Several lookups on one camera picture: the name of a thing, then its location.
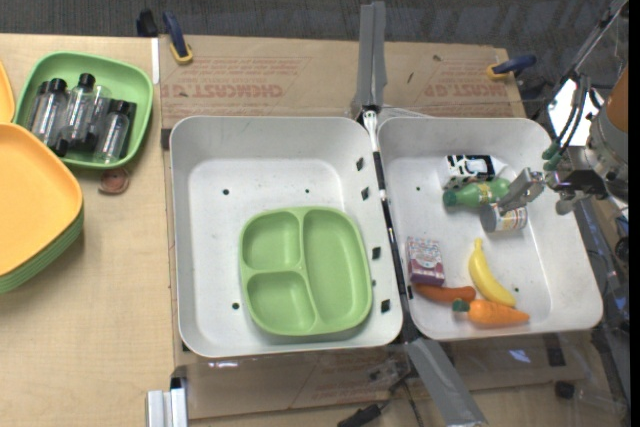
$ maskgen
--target yellow plate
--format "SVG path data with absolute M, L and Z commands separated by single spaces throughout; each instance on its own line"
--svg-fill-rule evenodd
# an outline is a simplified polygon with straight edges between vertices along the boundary
M 25 128 L 0 123 L 0 276 L 37 256 L 81 208 L 62 161 Z
M 9 77 L 0 61 L 0 123 L 9 123 L 13 119 L 16 104 L 11 92 Z

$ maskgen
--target glass bottle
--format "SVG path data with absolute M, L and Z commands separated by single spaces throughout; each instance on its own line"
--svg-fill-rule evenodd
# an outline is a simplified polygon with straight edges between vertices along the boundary
M 52 79 L 38 103 L 31 132 L 44 144 L 53 148 L 65 122 L 67 83 Z
M 42 100 L 42 97 L 47 91 L 47 86 L 49 86 L 49 81 L 45 80 L 36 89 L 36 96 L 34 96 L 33 102 L 31 102 L 31 109 L 29 110 L 29 116 L 27 117 L 27 121 L 25 122 L 25 125 L 24 125 L 27 130 L 31 130 L 33 128 L 33 122 L 36 120 L 36 112 L 38 112 L 38 106 L 40 105 L 40 101 Z
M 494 178 L 488 182 L 476 182 L 465 185 L 458 191 L 445 191 L 442 201 L 445 206 L 465 205 L 468 207 L 480 207 L 495 203 L 509 192 L 509 180 L 506 178 Z
M 84 142 L 93 113 L 96 79 L 90 73 L 80 75 L 78 85 L 71 90 L 67 106 L 67 119 L 61 137 L 70 145 Z
M 129 102 L 119 100 L 107 114 L 104 130 L 98 139 L 95 160 L 108 164 L 121 158 L 122 148 L 129 131 Z
M 91 119 L 89 120 L 86 136 L 86 141 L 91 151 L 96 147 L 98 139 L 104 131 L 104 123 L 111 107 L 111 91 L 108 87 L 95 86 L 94 91 L 93 111 L 91 113 Z

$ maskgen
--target green plate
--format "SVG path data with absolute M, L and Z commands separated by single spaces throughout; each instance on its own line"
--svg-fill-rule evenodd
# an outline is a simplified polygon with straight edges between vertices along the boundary
M 62 161 L 68 165 L 90 169 L 104 170 L 123 166 L 140 149 L 151 117 L 153 104 L 153 84 L 147 74 L 135 66 L 81 52 L 54 52 L 48 54 L 36 63 L 22 88 L 14 122 L 25 126 L 36 90 L 42 82 L 53 78 L 61 78 L 67 82 L 68 88 L 72 89 L 77 84 L 78 77 L 82 73 L 91 73 L 96 78 L 97 85 L 109 88 L 113 98 L 136 104 L 133 123 L 129 128 L 128 151 L 123 158 L 108 164 L 94 162 L 90 153 L 73 150 L 70 150 L 66 156 L 62 157 Z
M 251 317 L 272 334 L 344 331 L 371 309 L 360 231 L 333 208 L 286 208 L 251 218 L 240 235 L 240 275 Z

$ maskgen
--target toy carrot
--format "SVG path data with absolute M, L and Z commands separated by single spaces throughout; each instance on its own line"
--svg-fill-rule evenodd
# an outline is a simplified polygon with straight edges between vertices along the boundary
M 453 301 L 452 309 L 467 312 L 470 321 L 487 326 L 521 324 L 529 320 L 528 313 L 485 299 L 474 299 L 470 302 L 456 299 Z
M 470 302 L 476 298 L 476 289 L 473 287 L 449 288 L 424 283 L 413 283 L 412 287 L 420 295 L 441 303 L 452 303 L 456 299 Z

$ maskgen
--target banana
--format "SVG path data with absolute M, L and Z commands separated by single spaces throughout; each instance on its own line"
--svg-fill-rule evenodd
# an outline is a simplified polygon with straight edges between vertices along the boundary
M 482 239 L 480 238 L 475 240 L 473 253 L 469 258 L 469 274 L 471 274 L 471 279 L 480 293 L 490 301 L 511 307 L 516 305 L 515 297 L 491 273 L 484 251 L 482 251 Z

